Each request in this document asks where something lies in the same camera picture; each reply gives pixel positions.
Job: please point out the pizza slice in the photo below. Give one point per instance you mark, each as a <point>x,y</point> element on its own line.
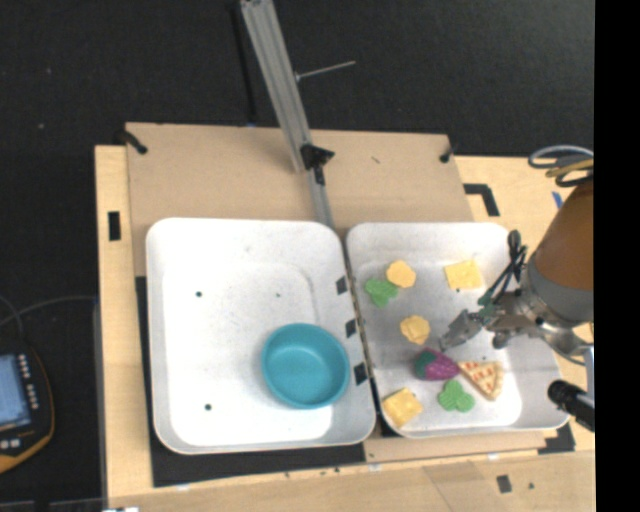
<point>484,377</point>

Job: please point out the flat brown board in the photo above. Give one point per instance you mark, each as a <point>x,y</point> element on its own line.
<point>225,175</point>

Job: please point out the yellow round biscuit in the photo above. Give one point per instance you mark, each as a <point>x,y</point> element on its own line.
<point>415,330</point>
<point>401,274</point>

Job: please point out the green broccoli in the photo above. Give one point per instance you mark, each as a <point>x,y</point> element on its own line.
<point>381,292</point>
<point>456,397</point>

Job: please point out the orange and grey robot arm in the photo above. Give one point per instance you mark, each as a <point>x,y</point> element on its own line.
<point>567,240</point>

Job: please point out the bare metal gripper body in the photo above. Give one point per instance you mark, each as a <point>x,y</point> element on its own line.
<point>512,312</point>

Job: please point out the teal bowl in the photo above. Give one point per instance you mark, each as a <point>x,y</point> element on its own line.
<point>305,367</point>

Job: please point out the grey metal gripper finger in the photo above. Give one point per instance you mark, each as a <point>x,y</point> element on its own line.
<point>451,337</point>
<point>470,321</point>

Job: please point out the thin black and white rod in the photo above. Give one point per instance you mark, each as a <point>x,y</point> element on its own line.
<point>359,320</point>

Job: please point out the purple grapes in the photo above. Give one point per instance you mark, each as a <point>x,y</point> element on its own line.
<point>435,366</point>

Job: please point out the white plastic tray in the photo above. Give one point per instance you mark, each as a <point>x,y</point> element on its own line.
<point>225,325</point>
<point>450,240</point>

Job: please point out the black cylinder on white bracket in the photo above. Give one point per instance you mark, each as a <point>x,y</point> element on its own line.
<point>572,397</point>

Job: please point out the yellow square cracker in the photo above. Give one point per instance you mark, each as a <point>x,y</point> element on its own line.
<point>464,275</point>
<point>402,407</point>

